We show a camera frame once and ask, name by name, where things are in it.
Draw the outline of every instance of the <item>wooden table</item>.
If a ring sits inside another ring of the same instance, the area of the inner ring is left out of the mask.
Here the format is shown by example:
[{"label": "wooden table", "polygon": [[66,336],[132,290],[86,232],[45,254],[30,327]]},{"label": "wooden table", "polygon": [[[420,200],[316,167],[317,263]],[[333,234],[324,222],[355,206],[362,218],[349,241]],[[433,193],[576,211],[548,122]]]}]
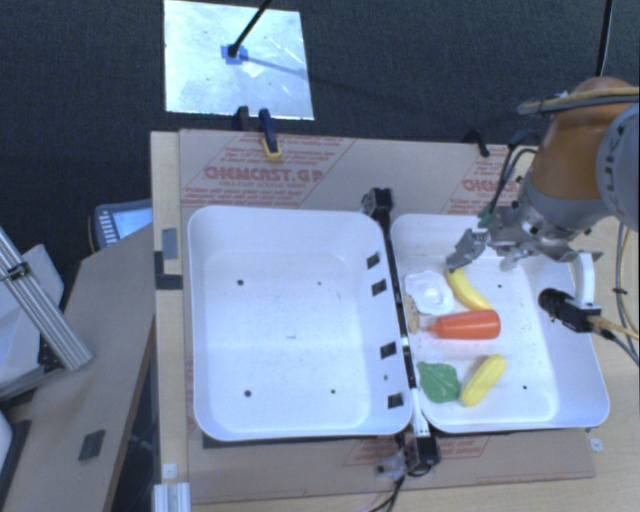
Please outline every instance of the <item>wooden table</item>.
[{"label": "wooden table", "polygon": [[[153,200],[155,210],[155,251],[161,254],[163,231],[180,225],[179,139],[175,133],[152,135]],[[597,301],[606,318],[617,320],[613,287],[613,268],[617,221],[605,219],[590,236],[574,246],[604,249],[596,263]],[[175,258],[161,261],[165,275],[182,273],[182,254],[178,241]],[[638,238],[633,234],[626,258],[626,286],[631,311],[638,316]],[[158,379],[160,407],[160,459],[165,467],[163,482],[188,481],[188,450],[185,422],[185,369],[182,297],[166,289],[157,294]],[[607,421],[589,433],[600,440],[602,451],[592,454],[595,478],[526,484],[491,485],[466,488],[407,491],[400,494],[394,510],[437,511],[632,511],[640,503],[640,415],[638,368],[613,343],[595,338],[594,344],[610,395],[611,413]],[[379,504],[385,495],[360,494],[304,499],[222,503],[193,506],[198,512],[232,511],[363,511]]]}]

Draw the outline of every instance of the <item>yellow toy corn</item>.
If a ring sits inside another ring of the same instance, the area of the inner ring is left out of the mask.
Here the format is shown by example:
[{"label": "yellow toy corn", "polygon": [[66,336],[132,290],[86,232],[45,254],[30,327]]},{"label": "yellow toy corn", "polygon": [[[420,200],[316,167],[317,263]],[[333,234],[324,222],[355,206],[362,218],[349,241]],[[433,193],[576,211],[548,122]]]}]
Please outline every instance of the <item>yellow toy corn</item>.
[{"label": "yellow toy corn", "polygon": [[500,380],[507,367],[507,360],[500,354],[489,356],[473,374],[460,394],[460,401],[466,407],[478,405],[489,390]]}]

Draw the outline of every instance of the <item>black pole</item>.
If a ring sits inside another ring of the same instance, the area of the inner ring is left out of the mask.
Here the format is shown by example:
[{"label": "black pole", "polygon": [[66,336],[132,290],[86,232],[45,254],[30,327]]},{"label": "black pole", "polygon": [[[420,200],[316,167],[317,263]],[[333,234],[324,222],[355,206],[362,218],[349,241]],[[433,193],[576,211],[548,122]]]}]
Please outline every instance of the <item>black pole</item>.
[{"label": "black pole", "polygon": [[602,76],[604,62],[607,58],[609,46],[609,31],[611,29],[611,13],[613,12],[613,0],[607,0],[604,6],[604,18],[602,19],[602,32],[600,33],[600,49],[596,62],[596,76]]},{"label": "black pole", "polygon": [[249,24],[242,31],[242,34],[240,34],[240,37],[238,38],[238,40],[235,43],[233,43],[231,46],[229,46],[229,48],[227,49],[227,53],[229,57],[231,57],[232,59],[236,58],[236,56],[238,55],[238,50],[240,49],[240,45],[242,44],[242,41],[244,41],[244,38],[249,35],[249,32],[251,32],[251,29],[253,28],[253,26],[256,23],[258,23],[260,16],[262,16],[264,11],[267,10],[267,8],[269,7],[272,1],[273,0],[264,0],[262,5],[260,6],[260,9],[258,9],[258,12],[255,13],[253,18],[251,18],[251,21],[249,22]]}]

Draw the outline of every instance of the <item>white tray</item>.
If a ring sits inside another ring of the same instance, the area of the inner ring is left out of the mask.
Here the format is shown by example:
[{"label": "white tray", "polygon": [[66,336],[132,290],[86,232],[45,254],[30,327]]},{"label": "white tray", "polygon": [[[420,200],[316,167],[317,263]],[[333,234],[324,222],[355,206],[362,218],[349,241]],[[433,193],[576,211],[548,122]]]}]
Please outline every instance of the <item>white tray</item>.
[{"label": "white tray", "polygon": [[[398,218],[392,239],[401,281],[423,270],[444,273],[446,255],[464,230],[476,224],[475,217],[466,216]],[[416,376],[420,361],[446,363],[456,368],[464,385],[483,358],[495,353],[506,357],[507,369],[476,407],[457,401],[436,404],[421,392],[424,415],[451,433],[599,425],[609,413],[609,398],[589,335],[552,323],[537,304],[545,288],[573,295],[569,266],[538,256],[505,273],[499,262],[487,248],[465,267],[469,280],[500,315],[502,332],[496,340],[440,340],[423,331],[409,339]]]},{"label": "white tray", "polygon": [[[206,434],[388,435],[406,426],[411,399],[374,221],[211,206],[191,217],[187,243],[194,410]],[[381,282],[386,290],[374,295]],[[388,344],[395,353],[382,357]]]}]

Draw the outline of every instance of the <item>dark floor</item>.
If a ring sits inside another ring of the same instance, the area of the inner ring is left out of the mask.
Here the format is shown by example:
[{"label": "dark floor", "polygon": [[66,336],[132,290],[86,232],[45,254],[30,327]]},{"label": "dark floor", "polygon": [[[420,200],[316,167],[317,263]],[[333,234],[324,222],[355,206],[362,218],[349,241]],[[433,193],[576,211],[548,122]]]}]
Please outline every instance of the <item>dark floor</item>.
[{"label": "dark floor", "polygon": [[[515,107],[594,74],[604,5],[277,0],[301,13],[316,120],[276,127],[438,141],[474,127],[492,143],[541,133],[545,121]],[[640,2],[615,3],[605,72],[633,84],[639,20]],[[89,253],[97,205],[149,197],[152,130],[230,127],[165,112],[161,0],[0,0],[0,55],[0,225],[22,251],[45,243],[63,274]],[[147,442],[134,441],[135,467],[148,467]],[[144,493],[144,482],[123,485],[115,510]]]}]

